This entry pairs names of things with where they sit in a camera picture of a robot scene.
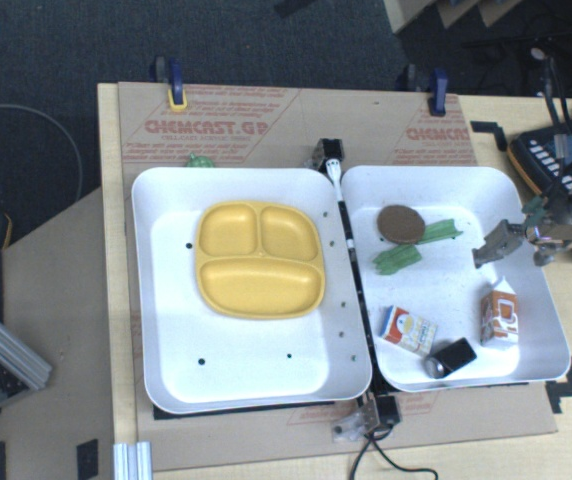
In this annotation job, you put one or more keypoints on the black can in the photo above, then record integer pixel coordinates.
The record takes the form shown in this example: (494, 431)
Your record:
(455, 355)

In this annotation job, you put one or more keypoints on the white plastic tray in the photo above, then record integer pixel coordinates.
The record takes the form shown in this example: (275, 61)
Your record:
(446, 298)
(246, 363)

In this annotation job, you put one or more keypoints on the green celery stick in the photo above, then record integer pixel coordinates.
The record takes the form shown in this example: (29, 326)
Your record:
(397, 259)
(441, 230)

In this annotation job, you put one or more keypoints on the green toy vegetable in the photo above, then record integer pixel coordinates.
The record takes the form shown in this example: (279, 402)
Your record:
(201, 161)

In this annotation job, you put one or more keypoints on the brown cardboard board red print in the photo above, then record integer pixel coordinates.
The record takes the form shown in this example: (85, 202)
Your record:
(356, 118)

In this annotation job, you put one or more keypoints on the brown round biscuit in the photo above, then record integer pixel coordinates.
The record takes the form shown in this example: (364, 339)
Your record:
(400, 224)

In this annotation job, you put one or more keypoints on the yellow divided plate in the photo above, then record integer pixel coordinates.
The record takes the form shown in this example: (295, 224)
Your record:
(261, 278)

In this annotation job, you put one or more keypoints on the thin black and white rod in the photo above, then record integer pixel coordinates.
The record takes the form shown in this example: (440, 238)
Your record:
(355, 263)

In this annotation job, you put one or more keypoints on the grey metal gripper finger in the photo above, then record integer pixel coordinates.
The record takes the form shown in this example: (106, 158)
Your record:
(497, 243)
(544, 257)

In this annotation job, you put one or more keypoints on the orange and white carton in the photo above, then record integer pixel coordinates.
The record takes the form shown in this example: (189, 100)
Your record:
(500, 315)

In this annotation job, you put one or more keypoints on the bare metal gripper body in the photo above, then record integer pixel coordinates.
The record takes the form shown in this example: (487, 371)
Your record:
(561, 235)

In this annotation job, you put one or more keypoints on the red white yellow carton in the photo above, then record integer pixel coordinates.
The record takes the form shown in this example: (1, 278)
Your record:
(408, 329)

